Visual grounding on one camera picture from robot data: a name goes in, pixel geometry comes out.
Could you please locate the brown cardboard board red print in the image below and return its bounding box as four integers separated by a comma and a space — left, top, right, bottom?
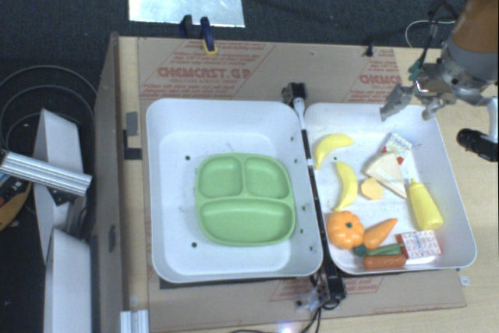
136, 37, 468, 325

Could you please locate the yellow squeeze bottle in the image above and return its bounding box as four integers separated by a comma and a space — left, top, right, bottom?
405, 177, 445, 232

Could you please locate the green bean pod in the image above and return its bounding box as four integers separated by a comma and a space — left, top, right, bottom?
363, 242, 407, 257

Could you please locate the white plastic tray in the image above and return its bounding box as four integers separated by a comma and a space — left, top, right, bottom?
145, 97, 325, 284
303, 101, 479, 276

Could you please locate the thin black and white rod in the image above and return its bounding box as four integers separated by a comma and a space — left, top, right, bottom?
294, 97, 339, 285

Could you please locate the orange pumpkin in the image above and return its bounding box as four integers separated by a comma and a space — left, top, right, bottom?
326, 210, 366, 250

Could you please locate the pale yellow cheese wedge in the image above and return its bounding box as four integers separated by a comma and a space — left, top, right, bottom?
363, 151, 409, 200

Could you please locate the orange carrot with green top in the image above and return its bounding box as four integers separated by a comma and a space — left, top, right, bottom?
352, 218, 399, 258

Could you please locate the green divided plate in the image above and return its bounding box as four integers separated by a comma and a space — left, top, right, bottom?
193, 152, 298, 247

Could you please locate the white and red packet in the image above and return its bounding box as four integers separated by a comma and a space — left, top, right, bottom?
380, 132, 413, 165

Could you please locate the yellow round biscuit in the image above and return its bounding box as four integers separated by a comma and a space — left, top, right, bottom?
359, 177, 385, 201

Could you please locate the orange sausage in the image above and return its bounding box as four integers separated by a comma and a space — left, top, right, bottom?
362, 253, 408, 271

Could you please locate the yellow banana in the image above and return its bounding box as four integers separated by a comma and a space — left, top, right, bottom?
313, 133, 355, 171
332, 160, 359, 213

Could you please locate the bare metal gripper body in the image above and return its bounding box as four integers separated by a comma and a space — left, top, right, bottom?
412, 63, 485, 103

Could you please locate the black cylinder on white bracket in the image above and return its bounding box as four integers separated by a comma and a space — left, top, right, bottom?
454, 87, 499, 163

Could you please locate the red and white carton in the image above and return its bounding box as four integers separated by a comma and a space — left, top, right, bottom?
395, 228, 443, 260

